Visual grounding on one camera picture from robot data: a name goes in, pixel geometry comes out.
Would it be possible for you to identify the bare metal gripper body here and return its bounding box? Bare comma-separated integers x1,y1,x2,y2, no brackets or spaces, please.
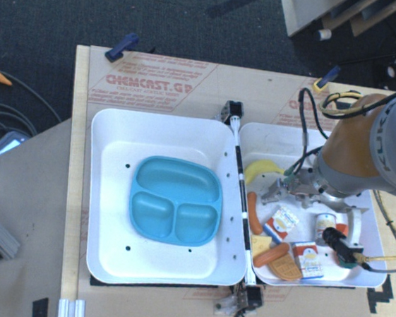
277,163,374,217

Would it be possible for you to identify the small white yellow can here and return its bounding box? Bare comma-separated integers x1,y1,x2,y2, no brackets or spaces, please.
313,211,339,248

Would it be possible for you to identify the yellow banana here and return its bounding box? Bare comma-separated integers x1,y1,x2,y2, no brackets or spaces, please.
243,156,287,191

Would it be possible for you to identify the orange red sausage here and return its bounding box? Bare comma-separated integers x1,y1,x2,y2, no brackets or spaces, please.
242,191,268,236
252,238,292,272

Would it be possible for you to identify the white red blue carton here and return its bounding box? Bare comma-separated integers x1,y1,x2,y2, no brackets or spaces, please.
287,238,329,283
260,203,302,246

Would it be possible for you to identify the thin black and white rod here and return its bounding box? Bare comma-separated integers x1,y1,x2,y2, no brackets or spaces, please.
212,115,275,287

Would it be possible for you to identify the yellow cheese slice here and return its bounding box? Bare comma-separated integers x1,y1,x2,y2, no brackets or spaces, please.
248,234,273,261

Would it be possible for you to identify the brown waffle biscuit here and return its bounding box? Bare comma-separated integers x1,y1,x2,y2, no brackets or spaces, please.
265,251,306,283

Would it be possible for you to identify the white plastic tray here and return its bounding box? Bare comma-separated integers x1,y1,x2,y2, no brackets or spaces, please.
221,120,396,299
73,105,264,300

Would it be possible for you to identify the blue divided plate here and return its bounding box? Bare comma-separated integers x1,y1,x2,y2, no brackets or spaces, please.
124,152,228,251

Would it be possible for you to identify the brown cardboard board red print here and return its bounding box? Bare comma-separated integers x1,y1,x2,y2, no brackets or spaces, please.
59,44,396,317

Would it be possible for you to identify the black cylinder on white bracket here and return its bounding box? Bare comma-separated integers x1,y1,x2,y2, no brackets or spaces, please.
318,203,370,271

